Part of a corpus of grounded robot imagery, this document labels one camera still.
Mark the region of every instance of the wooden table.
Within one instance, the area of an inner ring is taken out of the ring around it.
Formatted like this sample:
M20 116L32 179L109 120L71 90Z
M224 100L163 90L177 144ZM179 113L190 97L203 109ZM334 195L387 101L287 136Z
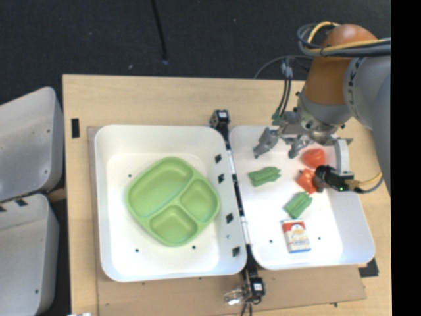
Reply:
M222 295L239 275L118 283L97 261L89 174L88 128L108 124L205 125L215 109L227 109L230 126L270 125L283 82L214 78L64 75L66 189L71 308L92 315L237 315ZM303 82L293 82L292 93ZM288 109L295 105L292 96ZM356 178L379 171L371 132L351 119L339 135L349 146ZM280 315L391 315L390 196L383 184L360 196L376 245L380 274L360 278L357 266L259 271L267 285L253 313Z

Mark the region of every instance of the black floor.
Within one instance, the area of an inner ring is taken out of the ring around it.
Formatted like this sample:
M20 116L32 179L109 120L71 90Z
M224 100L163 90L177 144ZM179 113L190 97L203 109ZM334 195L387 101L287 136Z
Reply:
M391 36L391 0L0 0L0 105L43 86L62 103L63 74L253 78L266 62L300 55L304 24L353 23ZM168 55L168 62L162 55ZM294 72L304 79L305 71ZM260 78L281 78L274 65ZM65 202L56 300L68 309Z

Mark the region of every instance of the label on box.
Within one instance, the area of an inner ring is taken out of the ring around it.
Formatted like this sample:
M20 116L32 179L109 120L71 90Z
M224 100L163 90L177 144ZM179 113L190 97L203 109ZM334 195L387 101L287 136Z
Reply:
M281 223L290 253L311 249L303 219L283 220Z

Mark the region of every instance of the green plate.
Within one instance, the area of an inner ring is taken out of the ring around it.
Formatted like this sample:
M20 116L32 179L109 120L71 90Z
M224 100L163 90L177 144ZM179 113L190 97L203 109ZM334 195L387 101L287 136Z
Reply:
M220 210L209 181L177 157L161 159L137 176L126 203L139 224L167 246L192 241Z

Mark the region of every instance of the red object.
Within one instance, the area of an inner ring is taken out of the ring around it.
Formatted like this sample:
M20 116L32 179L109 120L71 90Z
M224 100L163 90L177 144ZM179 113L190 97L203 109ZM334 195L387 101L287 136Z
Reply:
M313 185L314 171L304 169L301 171L300 177L297 179L297 184L304 188L309 194L315 193L317 187Z
M301 160L303 163L314 169L317 169L320 165L326 164L326 157L323 149L310 149L304 152Z

